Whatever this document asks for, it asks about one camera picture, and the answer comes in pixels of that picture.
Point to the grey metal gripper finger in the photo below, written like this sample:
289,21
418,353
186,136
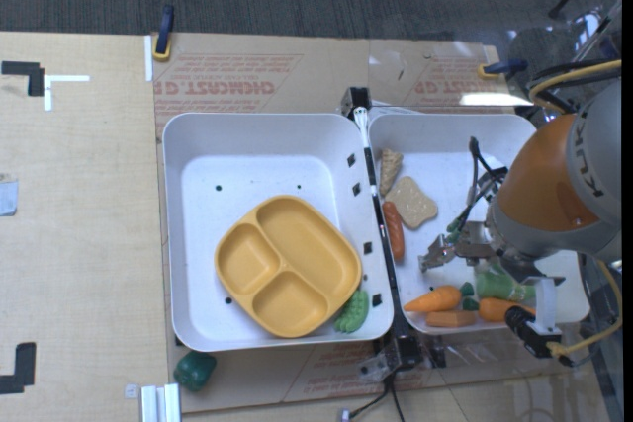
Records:
436,254

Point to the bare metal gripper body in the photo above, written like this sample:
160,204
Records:
476,249

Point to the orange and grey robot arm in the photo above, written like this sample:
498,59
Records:
544,183

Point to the green toy broccoli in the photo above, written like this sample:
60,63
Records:
499,286

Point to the orange toy carrot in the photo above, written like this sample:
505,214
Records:
435,299
494,309

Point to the orange toy sausage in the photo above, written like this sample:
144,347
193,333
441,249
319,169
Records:
394,229

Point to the tan toy bread slice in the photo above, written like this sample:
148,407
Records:
410,202

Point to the orange toy stick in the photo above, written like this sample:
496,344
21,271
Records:
450,319

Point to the thin black and white rod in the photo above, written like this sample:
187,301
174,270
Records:
376,193

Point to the tan toy waffle cone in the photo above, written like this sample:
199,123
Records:
389,170

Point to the light green toy grapes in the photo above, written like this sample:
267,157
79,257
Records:
353,313

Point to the white plastic tray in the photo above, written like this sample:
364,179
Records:
198,237
435,138

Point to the yellow divided plate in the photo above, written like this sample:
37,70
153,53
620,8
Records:
289,267

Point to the brown cardboard board, red print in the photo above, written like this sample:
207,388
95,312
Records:
297,74

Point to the dark green toy pepper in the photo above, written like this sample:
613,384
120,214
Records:
194,370

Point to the black cylinder on white bracket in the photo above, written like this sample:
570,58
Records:
534,333

